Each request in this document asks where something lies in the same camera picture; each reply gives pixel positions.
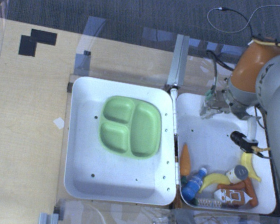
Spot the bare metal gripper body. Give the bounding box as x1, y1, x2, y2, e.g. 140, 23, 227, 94
205, 87, 238, 115

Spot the white plastic tray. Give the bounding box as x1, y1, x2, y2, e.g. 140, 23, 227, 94
162, 91, 280, 220
57, 74, 191, 212

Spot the orange carrot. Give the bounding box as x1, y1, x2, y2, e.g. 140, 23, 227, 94
177, 144, 195, 186

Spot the yellow banana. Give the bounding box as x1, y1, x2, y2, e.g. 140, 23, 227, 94
197, 170, 233, 198
237, 150, 266, 183

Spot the white can with grey lid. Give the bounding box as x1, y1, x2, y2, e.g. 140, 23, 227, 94
224, 162, 250, 187

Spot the green divided plate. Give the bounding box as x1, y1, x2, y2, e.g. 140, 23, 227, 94
94, 93, 168, 163

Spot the blue bottle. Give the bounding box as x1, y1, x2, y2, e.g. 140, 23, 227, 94
180, 165, 209, 203

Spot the white and brown carton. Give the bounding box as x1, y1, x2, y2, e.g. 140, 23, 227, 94
212, 186, 254, 209

